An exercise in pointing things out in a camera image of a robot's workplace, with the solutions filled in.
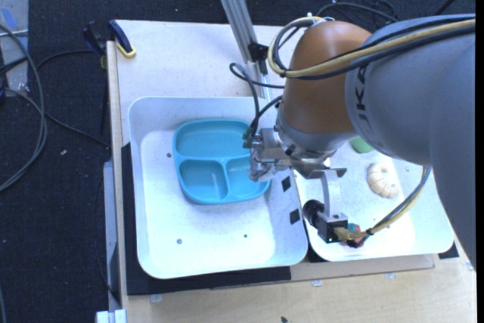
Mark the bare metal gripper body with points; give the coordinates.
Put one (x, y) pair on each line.
(275, 148)

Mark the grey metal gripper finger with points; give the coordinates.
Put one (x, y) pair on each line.
(259, 171)
(255, 147)

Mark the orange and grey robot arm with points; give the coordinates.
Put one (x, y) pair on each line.
(408, 102)

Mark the blue divided plate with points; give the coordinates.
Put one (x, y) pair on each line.
(204, 141)

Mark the white plastic tray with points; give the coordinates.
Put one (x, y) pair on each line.
(211, 234)
(412, 234)

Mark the green round toy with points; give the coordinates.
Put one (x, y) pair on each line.
(361, 146)

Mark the cream toy bread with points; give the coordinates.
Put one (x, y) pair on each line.
(380, 181)

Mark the pale wood board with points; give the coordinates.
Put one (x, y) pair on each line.
(378, 295)

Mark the black cylinder on white bracket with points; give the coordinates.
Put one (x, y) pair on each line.
(332, 227)

